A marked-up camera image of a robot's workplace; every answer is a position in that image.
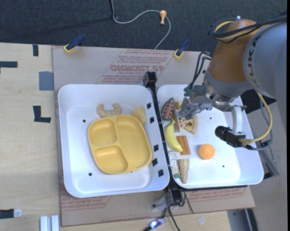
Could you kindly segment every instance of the white cable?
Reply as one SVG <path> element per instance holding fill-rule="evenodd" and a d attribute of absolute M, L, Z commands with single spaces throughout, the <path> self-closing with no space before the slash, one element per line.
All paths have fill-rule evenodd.
<path fill-rule="evenodd" d="M 143 14 L 147 13 L 147 12 L 157 12 L 157 13 L 160 13 L 160 11 L 157 11 L 157 10 L 146 10 L 142 13 L 140 13 L 138 16 L 136 16 L 134 19 L 130 20 L 130 21 L 127 21 L 127 22 L 120 22 L 120 21 L 117 21 L 116 18 L 115 18 L 115 12 L 114 12 L 114 5 L 113 5 L 113 0 L 111 0 L 111 4 L 112 4 L 112 11 L 113 11 L 113 20 L 119 24 L 128 24 L 128 23 L 131 23 L 133 21 L 135 21 L 137 18 L 139 18 L 140 16 L 142 16 Z M 167 36 L 169 35 L 169 32 L 170 32 L 170 28 L 171 28 L 171 24 L 170 24 L 170 20 L 168 19 L 168 17 L 166 16 L 165 17 L 166 20 L 168 21 L 169 23 L 169 29 L 165 35 L 165 37 L 157 44 L 157 46 L 154 48 L 155 50 L 160 46 L 160 44 L 167 38 Z"/>

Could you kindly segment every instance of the toy food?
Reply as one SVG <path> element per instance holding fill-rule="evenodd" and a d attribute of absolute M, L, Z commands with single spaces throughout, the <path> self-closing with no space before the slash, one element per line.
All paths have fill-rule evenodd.
<path fill-rule="evenodd" d="M 198 117 L 197 115 L 194 116 L 193 119 L 186 120 L 184 117 L 179 119 L 177 117 L 176 112 L 174 112 L 174 118 L 176 121 L 176 128 L 177 131 L 180 132 L 182 129 L 190 132 L 191 134 L 196 134 L 198 130 Z"/>
<path fill-rule="evenodd" d="M 189 171 L 189 158 L 178 159 L 178 166 L 181 175 L 182 183 L 187 183 L 188 171 Z"/>
<path fill-rule="evenodd" d="M 172 169 L 172 174 L 175 179 L 180 178 L 180 171 L 179 171 L 179 166 L 176 160 L 176 153 L 173 150 L 167 150 L 168 152 L 168 158 L 169 158 L 169 163 L 170 167 Z"/>
<path fill-rule="evenodd" d="M 211 144 L 203 144 L 199 148 L 199 156 L 202 159 L 211 159 L 215 155 L 215 149 Z"/>
<path fill-rule="evenodd" d="M 180 135 L 177 136 L 177 140 L 183 149 L 183 151 L 180 152 L 180 155 L 190 155 L 191 151 L 189 150 L 189 143 L 187 137 L 185 135 Z"/>
<path fill-rule="evenodd" d="M 176 102 L 175 103 L 176 110 L 179 110 L 181 108 L 181 104 L 182 104 L 182 102 Z"/>
<path fill-rule="evenodd" d="M 175 123 L 176 122 L 172 120 L 171 123 L 165 129 L 166 142 L 169 145 L 169 147 L 172 148 L 174 151 L 182 152 L 183 149 L 175 137 L 175 126 L 174 126 Z"/>
<path fill-rule="evenodd" d="M 167 121 L 171 120 L 174 115 L 174 110 L 175 110 L 174 99 L 171 98 L 164 104 L 162 108 L 162 119 Z"/>
<path fill-rule="evenodd" d="M 136 117 L 143 125 L 147 122 L 144 106 L 137 107 L 131 112 L 131 115 Z"/>
<path fill-rule="evenodd" d="M 100 118 L 104 118 L 107 116 L 115 116 L 115 115 L 120 115 L 122 112 L 122 109 L 120 105 L 117 103 L 113 103 L 112 106 L 114 107 L 113 110 L 105 110 L 104 109 L 104 104 L 99 104 L 97 107 L 97 113 L 100 116 Z"/>
<path fill-rule="evenodd" d="M 97 167 L 106 174 L 139 170 L 152 160 L 146 131 L 132 115 L 95 120 L 88 128 L 88 141 Z"/>

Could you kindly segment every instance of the wooden table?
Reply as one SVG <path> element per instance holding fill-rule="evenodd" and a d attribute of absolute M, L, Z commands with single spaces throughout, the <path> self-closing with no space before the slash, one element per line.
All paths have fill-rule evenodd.
<path fill-rule="evenodd" d="M 54 91 L 39 90 L 39 72 L 52 72 L 52 46 L 0 43 L 0 210 L 21 217 L 0 219 L 0 231 L 39 230 L 41 216 L 60 216 Z M 33 106 L 50 122 L 35 122 Z M 110 222 L 60 230 L 144 230 L 153 219 Z M 230 231 L 227 212 L 175 216 L 183 231 Z M 170 217 L 158 230 L 176 230 Z"/>

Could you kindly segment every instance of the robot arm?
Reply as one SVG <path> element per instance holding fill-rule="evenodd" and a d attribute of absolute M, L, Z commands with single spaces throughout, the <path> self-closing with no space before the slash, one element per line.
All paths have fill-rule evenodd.
<path fill-rule="evenodd" d="M 216 33 L 227 24 L 225 33 Z M 193 81 L 184 90 L 185 98 L 177 116 L 191 119 L 212 107 L 232 112 L 233 130 L 218 127 L 215 133 L 234 147 L 249 148 L 246 143 L 252 141 L 246 140 L 237 126 L 238 110 L 246 107 L 238 108 L 230 103 L 246 90 L 255 89 L 260 98 L 262 94 L 277 100 L 286 130 L 287 16 L 261 23 L 247 19 L 225 20 L 212 27 L 210 34 L 220 41 L 211 58 L 206 52 L 200 54 L 200 57 L 205 54 L 202 64 L 206 59 L 211 60 L 203 84 L 193 85 L 200 72 L 196 70 Z"/>

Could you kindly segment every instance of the orange ball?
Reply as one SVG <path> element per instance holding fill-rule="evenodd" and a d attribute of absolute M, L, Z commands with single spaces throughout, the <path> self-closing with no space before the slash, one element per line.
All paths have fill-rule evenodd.
<path fill-rule="evenodd" d="M 214 157 L 215 149 L 211 144 L 203 144 L 199 148 L 199 156 L 201 156 L 202 159 L 211 159 Z"/>

